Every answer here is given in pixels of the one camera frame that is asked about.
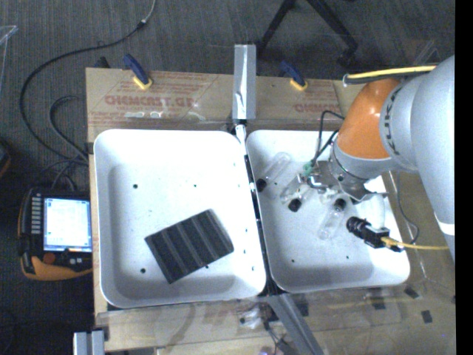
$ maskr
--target black cap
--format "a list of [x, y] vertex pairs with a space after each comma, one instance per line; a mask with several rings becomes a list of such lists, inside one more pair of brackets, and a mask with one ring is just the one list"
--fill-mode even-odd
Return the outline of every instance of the black cap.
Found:
[[301, 207], [301, 205], [302, 205], [302, 201], [300, 201], [300, 199], [298, 199], [298, 198], [295, 198], [295, 199], [290, 201], [290, 203], [288, 205], [288, 208], [292, 212], [297, 212], [299, 210], [299, 208]]
[[256, 181], [256, 190], [258, 192], [263, 192], [263, 189], [265, 189], [266, 186], [267, 186], [267, 183], [265, 179], [258, 179]]
[[333, 204], [333, 207], [337, 212], [341, 212], [342, 210], [344, 210], [345, 206], [347, 206], [347, 201], [342, 198], [336, 199], [335, 203]]

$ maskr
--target black ribbed block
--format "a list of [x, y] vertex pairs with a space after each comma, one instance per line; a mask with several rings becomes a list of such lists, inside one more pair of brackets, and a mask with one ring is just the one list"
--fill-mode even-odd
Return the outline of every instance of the black ribbed block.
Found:
[[169, 284], [234, 250], [211, 210], [149, 235], [145, 241]]

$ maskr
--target white tray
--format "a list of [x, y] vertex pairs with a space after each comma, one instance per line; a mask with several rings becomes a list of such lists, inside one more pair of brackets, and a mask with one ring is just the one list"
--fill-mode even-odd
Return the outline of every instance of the white tray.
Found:
[[[323, 133], [323, 143], [330, 134]], [[247, 147], [255, 180], [275, 154], [286, 152], [293, 162], [278, 180], [282, 189], [314, 156], [317, 136], [317, 132], [304, 131], [252, 132]], [[326, 150], [320, 160], [327, 160], [328, 156]], [[381, 177], [368, 183], [367, 188], [373, 192], [386, 191]], [[405, 252], [371, 248], [345, 228], [340, 228], [332, 240], [320, 240], [316, 232], [327, 204], [317, 195], [304, 202], [297, 212], [289, 210], [279, 198], [268, 198], [264, 191], [259, 194], [259, 205], [271, 276], [288, 292], [395, 285], [409, 276]], [[391, 237], [401, 239], [387, 198], [360, 203], [347, 214], [366, 218], [373, 226], [386, 226]]]
[[[231, 300], [265, 287], [248, 175], [225, 132], [113, 129], [94, 145], [101, 289], [119, 308]], [[144, 238], [212, 209], [234, 252], [169, 284]]]

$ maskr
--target clear plastic object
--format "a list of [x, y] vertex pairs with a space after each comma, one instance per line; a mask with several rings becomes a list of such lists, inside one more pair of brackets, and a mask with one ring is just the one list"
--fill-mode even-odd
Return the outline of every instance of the clear plastic object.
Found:
[[343, 198], [336, 198], [330, 204], [324, 218], [320, 223], [317, 236], [321, 240], [332, 239], [336, 232], [343, 226], [343, 219], [347, 210], [347, 201]]
[[276, 198], [277, 193], [274, 191], [275, 183], [287, 165], [290, 163], [290, 155], [286, 152], [278, 152], [274, 155], [271, 162], [263, 171], [261, 177], [256, 180], [256, 190], [264, 192], [271, 199]]
[[296, 198], [296, 195], [300, 195], [301, 187], [304, 185], [304, 182], [301, 179], [301, 175], [297, 174], [294, 179], [292, 179], [286, 187], [282, 190], [279, 198], [281, 203], [286, 203], [289, 200]]

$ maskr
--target black wire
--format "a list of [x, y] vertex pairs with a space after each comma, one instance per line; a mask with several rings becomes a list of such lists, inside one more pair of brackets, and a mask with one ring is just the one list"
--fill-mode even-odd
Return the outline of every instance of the black wire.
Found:
[[131, 31], [129, 34], [127, 34], [126, 36], [122, 37], [121, 39], [115, 41], [115, 42], [112, 42], [111, 44], [102, 44], [102, 45], [98, 45], [98, 46], [93, 46], [93, 47], [86, 47], [84, 49], [79, 49], [79, 50], [74, 50], [74, 51], [70, 51], [68, 53], [64, 53], [62, 55], [59, 55], [55, 58], [52, 58], [50, 59], [49, 61], [46, 61], [44, 62], [41, 66], [39, 66], [38, 68], [36, 68], [32, 73], [30, 73], [26, 79], [26, 81], [23, 83], [23, 87], [21, 88], [21, 92], [20, 92], [20, 98], [18, 100], [18, 107], [20, 109], [20, 114], [21, 114], [21, 119], [23, 120], [24, 124], [26, 125], [28, 131], [30, 132], [30, 134], [41, 144], [43, 145], [46, 149], [54, 152], [55, 154], [59, 155], [60, 157], [62, 158], [65, 158], [63, 154], [61, 154], [59, 151], [53, 149], [50, 145], [48, 145], [46, 142], [44, 142], [38, 134], [36, 134], [36, 132], [33, 130], [33, 127], [31, 126], [30, 122], [28, 121], [28, 118], [27, 118], [27, 115], [26, 115], [26, 112], [24, 110], [24, 96], [26, 95], [26, 92], [27, 92], [27, 88], [28, 88], [28, 85], [30, 84], [31, 80], [34, 79], [34, 77], [37, 76], [37, 74], [39, 74], [42, 70], [44, 70], [46, 67], [48, 67], [49, 65], [57, 62], [57, 61], [60, 61], [61, 59], [64, 59], [64, 58], [67, 58], [71, 55], [78, 55], [78, 54], [81, 54], [81, 53], [85, 53], [85, 52], [88, 52], [88, 51], [92, 51], [92, 50], [99, 50], [99, 49], [105, 49], [107, 47], [112, 47], [112, 46], [115, 46], [117, 44], [120, 44], [121, 42], [124, 42], [125, 40], [127, 40], [128, 38], [130, 38], [131, 36], [133, 36], [139, 29], [141, 29], [144, 25], [146, 24], [145, 21], [140, 21], [138, 23], [138, 25], [136, 26], [136, 28], [133, 29], [133, 31]]
[[338, 132], [338, 130], [336, 130], [335, 132], [332, 133], [329, 140], [325, 143], [323, 149], [321, 150], [322, 132], [324, 130], [324, 118], [325, 118], [325, 115], [327, 115], [327, 114], [334, 115], [335, 117], [340, 118], [342, 120], [345, 119], [344, 116], [339, 115], [338, 113], [332, 112], [331, 110], [325, 110], [325, 111], [322, 112], [322, 114], [320, 116], [319, 140], [317, 142], [316, 154], [314, 155], [314, 157], [310, 161], [311, 166], [314, 166], [316, 164], [316, 161], [319, 158], [320, 154], [327, 148], [327, 146], [331, 143], [331, 141], [332, 141], [333, 137], [335, 136], [335, 134]]
[[61, 179], [61, 178], [65, 178], [67, 180], [67, 182], [69, 183], [69, 187], [71, 188], [72, 191], [75, 191], [76, 190], [76, 185], [74, 184], [74, 182], [72, 181], [72, 179], [68, 176], [68, 175], [65, 175], [64, 173], [73, 165], [75, 164], [75, 162], [73, 160], [78, 160], [77, 159], [78, 156], [76, 158], [73, 158], [73, 159], [70, 159], [70, 161], [67, 161], [65, 162], [66, 163], [66, 166], [64, 166], [62, 168], [61, 171], [59, 171], [54, 179], [54, 181], [52, 182], [52, 185], [51, 185], [51, 189], [54, 189], [56, 187], [56, 184], [58, 183], [58, 181]]
[[271, 337], [271, 339], [273, 340], [273, 343], [274, 343], [274, 355], [276, 355], [276, 352], [277, 352], [277, 349], [279, 347], [279, 343], [283, 340], [282, 338], [278, 338], [277, 335], [275, 335], [272, 327], [270, 326], [270, 323], [269, 321], [267, 321], [265, 319], [265, 321], [263, 322], [263, 325], [265, 327], [265, 330], [268, 332], [269, 336]]
[[62, 164], [62, 163], [75, 163], [75, 164], [78, 164], [78, 165], [80, 165], [80, 166], [88, 166], [88, 165], [89, 165], [88, 163], [86, 163], [86, 162], [84, 162], [84, 161], [82, 161], [82, 160], [79, 160], [79, 159], [75, 159], [75, 158], [69, 159], [69, 158], [67, 158], [67, 159], [58, 160], [58, 161], [56, 161], [56, 162], [54, 162], [54, 163], [51, 163], [49, 166], [44, 167], [44, 168], [40, 171], [40, 173], [43, 174], [43, 173], [45, 173], [46, 171], [50, 170], [52, 167], [55, 167], [55, 166], [57, 166], [58, 164]]
[[412, 240], [410, 241], [410, 244], [411, 245], [414, 245], [415, 242], [417, 241], [417, 239], [419, 238], [419, 235], [421, 233], [421, 230], [419, 229], [419, 227], [413, 223], [406, 215], [406, 212], [404, 211], [403, 207], [402, 207], [402, 204], [401, 204], [401, 193], [400, 193], [400, 190], [401, 190], [401, 173], [399, 171], [397, 171], [397, 180], [396, 180], [396, 184], [397, 184], [397, 200], [398, 200], [398, 207], [399, 207], [399, 211], [401, 212], [402, 214], [402, 217], [406, 220], [407, 222], [407, 225], [408, 226], [411, 226], [415, 229], [415, 234], [414, 234], [414, 237], [412, 238]]
[[88, 162], [89, 161], [89, 158], [87, 157], [87, 153], [83, 150], [81, 150], [79, 148], [79, 146], [77, 146], [75, 143], [73, 143], [69, 138], [66, 137], [66, 135], [64, 135], [63, 132], [61, 132], [61, 130], [59, 130], [59, 128], [55, 125], [54, 123], [54, 119], [53, 119], [53, 115], [54, 115], [54, 110], [56, 108], [57, 105], [59, 104], [63, 104], [67, 101], [73, 101], [73, 100], [78, 100], [79, 98], [77, 96], [73, 96], [73, 95], [66, 95], [66, 96], [63, 96], [61, 98], [59, 98], [58, 100], [54, 101], [54, 103], [52, 103], [51, 107], [50, 107], [50, 112], [49, 112], [49, 115], [48, 115], [48, 119], [49, 119], [49, 122], [50, 122], [50, 126], [52, 127], [52, 129], [54, 130], [55, 134], [63, 141], [65, 142], [67, 145], [69, 145], [76, 153], [79, 157], [81, 157], [85, 162]]

